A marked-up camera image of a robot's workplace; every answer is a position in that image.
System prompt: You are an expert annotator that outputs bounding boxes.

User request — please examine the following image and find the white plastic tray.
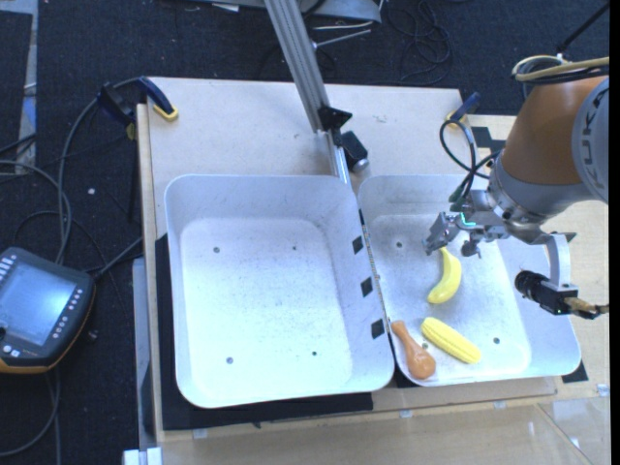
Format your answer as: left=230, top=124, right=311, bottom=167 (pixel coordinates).
left=163, top=173, right=396, bottom=410
left=356, top=173, right=583, bottom=388

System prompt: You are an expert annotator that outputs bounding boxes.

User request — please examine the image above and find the orange chicken drumstick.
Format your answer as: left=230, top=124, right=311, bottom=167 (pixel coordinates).
left=389, top=320, right=438, bottom=382

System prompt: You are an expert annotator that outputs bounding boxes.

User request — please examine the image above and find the black cylinder on white bracket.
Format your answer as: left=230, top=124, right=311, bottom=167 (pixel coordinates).
left=513, top=232, right=580, bottom=316

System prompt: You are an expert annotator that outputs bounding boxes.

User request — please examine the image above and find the yellow banana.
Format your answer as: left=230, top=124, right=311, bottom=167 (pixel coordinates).
left=426, top=246, right=463, bottom=305

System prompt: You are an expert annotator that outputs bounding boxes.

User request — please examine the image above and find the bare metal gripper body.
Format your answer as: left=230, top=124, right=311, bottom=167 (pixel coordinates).
left=456, top=189, right=553, bottom=245

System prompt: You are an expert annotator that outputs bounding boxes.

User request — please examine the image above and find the pale wood board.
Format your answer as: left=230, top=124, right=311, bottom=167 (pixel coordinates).
left=137, top=76, right=610, bottom=448

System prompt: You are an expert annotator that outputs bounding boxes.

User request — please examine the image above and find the yellow corn cob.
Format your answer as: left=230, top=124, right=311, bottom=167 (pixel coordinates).
left=419, top=316, right=483, bottom=365

